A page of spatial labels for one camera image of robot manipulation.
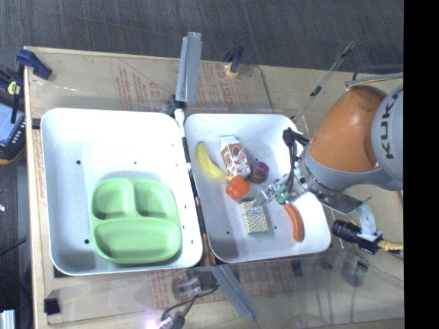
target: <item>gray carpet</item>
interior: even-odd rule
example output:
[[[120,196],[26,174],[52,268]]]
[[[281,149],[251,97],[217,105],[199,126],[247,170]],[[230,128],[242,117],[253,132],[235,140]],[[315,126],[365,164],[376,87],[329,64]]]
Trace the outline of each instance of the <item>gray carpet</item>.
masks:
[[[354,40],[355,71],[403,64],[404,0],[0,0],[0,64],[25,45],[178,58],[188,31],[203,60],[243,45],[245,63],[324,70]],[[0,166],[0,251],[18,241],[17,164]],[[18,259],[0,256],[0,310],[20,306]]]

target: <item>toy banana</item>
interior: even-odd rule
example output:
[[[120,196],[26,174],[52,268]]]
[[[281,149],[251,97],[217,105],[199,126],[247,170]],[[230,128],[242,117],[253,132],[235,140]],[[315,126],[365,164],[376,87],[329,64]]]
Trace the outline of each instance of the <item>toy banana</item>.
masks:
[[[203,143],[198,143],[195,149],[195,156],[203,172],[205,172],[210,178],[217,180],[232,180],[233,177],[226,175],[215,163],[212,162]]]

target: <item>green plate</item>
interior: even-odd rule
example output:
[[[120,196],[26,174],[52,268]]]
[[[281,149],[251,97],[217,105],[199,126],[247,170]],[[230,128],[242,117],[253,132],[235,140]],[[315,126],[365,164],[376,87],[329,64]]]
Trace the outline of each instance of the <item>green plate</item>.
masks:
[[[99,255],[119,264],[163,262],[181,246],[174,194],[144,178],[101,181],[91,201],[91,234]]]

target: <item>black device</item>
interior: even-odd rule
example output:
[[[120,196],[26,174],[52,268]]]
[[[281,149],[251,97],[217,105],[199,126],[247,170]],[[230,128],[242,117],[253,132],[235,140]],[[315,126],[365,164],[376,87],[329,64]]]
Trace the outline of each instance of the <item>black device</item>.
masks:
[[[0,165],[11,163],[26,146],[25,114],[22,110],[16,110],[16,120],[12,123],[13,110],[0,98]]]

